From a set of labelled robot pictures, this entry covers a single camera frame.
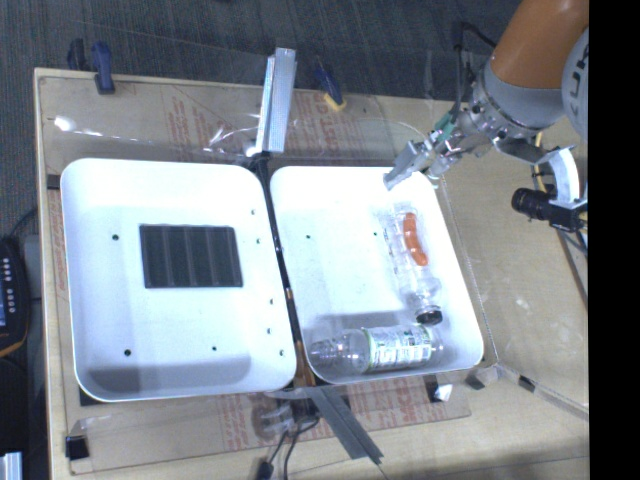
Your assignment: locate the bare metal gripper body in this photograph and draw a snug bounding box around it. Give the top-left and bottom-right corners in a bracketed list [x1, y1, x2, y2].
[430, 98, 522, 164]

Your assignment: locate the orange sausage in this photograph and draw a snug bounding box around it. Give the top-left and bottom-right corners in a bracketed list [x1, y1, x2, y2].
[402, 211, 430, 268]

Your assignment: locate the clear plastic bottle black cap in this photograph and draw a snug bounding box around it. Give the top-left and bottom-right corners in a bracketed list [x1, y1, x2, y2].
[377, 202, 445, 326]

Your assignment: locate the white plastic tray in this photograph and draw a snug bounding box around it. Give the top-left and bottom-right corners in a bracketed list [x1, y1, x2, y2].
[59, 156, 299, 403]
[268, 164, 485, 386]

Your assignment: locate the clear plastic bottle green label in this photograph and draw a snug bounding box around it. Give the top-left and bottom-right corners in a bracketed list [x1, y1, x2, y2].
[308, 323, 445, 374]

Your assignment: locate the brown cardboard board red print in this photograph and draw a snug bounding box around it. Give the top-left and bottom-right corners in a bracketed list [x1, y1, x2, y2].
[38, 75, 474, 475]

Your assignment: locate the black ribbed rectangular pad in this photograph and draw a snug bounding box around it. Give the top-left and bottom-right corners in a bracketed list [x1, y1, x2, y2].
[138, 224, 244, 290]

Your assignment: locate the black cylinder on white bracket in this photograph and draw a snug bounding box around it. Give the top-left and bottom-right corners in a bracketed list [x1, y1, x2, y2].
[510, 146, 587, 233]

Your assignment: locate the black block with thin wires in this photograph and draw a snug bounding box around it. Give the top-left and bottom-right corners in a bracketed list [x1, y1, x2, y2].
[287, 398, 321, 422]

